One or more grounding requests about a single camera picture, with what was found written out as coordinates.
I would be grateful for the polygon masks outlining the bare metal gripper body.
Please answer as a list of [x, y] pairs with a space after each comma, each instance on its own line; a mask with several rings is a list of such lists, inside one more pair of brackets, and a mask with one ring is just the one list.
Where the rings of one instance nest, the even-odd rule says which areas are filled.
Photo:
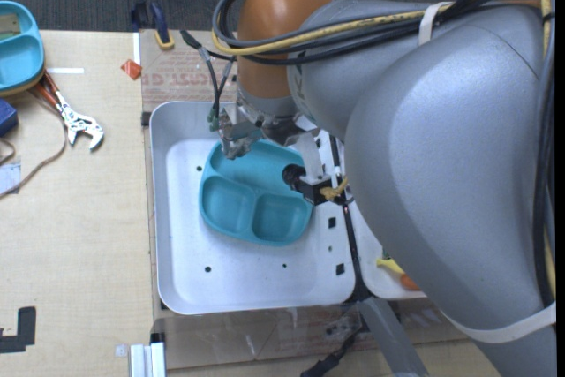
[[250, 146], [260, 139], [288, 147], [307, 133], [316, 137], [318, 128], [296, 111], [274, 115], [244, 103], [228, 104], [220, 111], [219, 134], [229, 147]]

